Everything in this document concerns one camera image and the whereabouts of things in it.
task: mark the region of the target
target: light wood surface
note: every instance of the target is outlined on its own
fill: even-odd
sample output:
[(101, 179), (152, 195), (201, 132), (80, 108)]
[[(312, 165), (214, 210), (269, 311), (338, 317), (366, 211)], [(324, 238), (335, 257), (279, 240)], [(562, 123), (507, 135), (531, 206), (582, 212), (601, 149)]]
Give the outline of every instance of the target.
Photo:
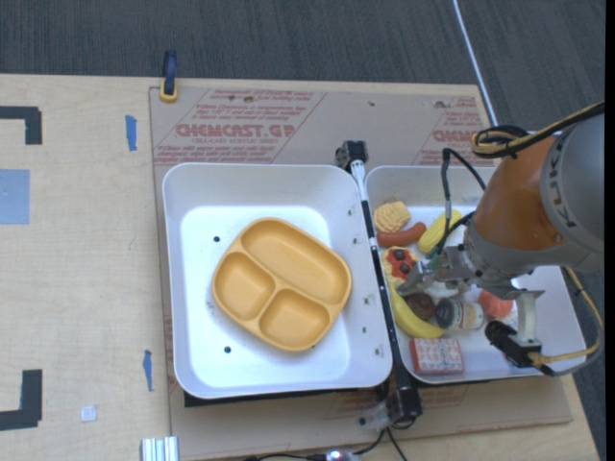
[[(416, 93), (455, 88), (184, 82)], [(0, 75), (0, 106), (36, 106), (43, 125), (43, 144), (26, 146), (23, 122), (0, 120), (0, 169), (30, 171), (30, 223), (0, 224), (0, 411), (19, 407), (23, 370), (43, 371), (43, 419), (36, 428), (0, 431), (0, 458), (134, 460), (141, 439), (170, 433), (148, 102), (149, 88), (159, 85), (156, 78)], [(134, 152), (126, 115), (136, 119)], [(142, 367), (145, 351), (153, 391)], [(561, 380), (570, 423), (400, 445), (409, 459), (598, 459), (575, 383)], [(93, 404), (98, 419), (82, 422), (81, 408)], [(383, 441), (363, 459), (398, 455)]]

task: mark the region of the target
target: dark floor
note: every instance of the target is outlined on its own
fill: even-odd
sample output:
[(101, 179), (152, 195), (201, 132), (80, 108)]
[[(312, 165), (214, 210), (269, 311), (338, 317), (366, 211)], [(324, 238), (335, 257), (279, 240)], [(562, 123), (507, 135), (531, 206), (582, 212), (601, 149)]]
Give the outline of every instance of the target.
[[(492, 122), (528, 130), (604, 99), (606, 0), (0, 0), (0, 18), (0, 73), (152, 77), (175, 48), (181, 77), (477, 84)], [(603, 314), (604, 273), (582, 279)], [(603, 356), (575, 379), (606, 459)]]

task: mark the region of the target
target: yellow corn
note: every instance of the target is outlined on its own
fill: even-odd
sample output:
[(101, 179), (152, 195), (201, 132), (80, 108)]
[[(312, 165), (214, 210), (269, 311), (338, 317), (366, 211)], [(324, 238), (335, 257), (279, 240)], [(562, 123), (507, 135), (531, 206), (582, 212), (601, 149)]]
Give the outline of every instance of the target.
[[(459, 210), (453, 208), (451, 210), (451, 223), (452, 226), (457, 220), (461, 218)], [(444, 235), (444, 226), (446, 225), (446, 214), (441, 213), (440, 216), (433, 221), (433, 223), (427, 227), (427, 230), (423, 233), (419, 239), (419, 250), (423, 254), (427, 254), (433, 247), (442, 239)]]

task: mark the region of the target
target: yellow divided plate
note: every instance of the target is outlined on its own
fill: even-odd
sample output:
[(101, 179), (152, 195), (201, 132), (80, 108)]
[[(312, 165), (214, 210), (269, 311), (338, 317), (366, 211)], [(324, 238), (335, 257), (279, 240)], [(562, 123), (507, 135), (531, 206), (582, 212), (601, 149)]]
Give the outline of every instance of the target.
[(255, 336), (299, 352), (330, 329), (352, 286), (345, 261), (297, 227), (263, 218), (223, 254), (211, 288), (218, 305)]

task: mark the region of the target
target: light blue square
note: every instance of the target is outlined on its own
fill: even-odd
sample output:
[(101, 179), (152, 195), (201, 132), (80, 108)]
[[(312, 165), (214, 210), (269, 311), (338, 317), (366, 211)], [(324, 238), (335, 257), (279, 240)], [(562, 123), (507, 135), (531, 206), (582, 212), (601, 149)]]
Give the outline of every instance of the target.
[(0, 169), (0, 224), (30, 224), (30, 171)]

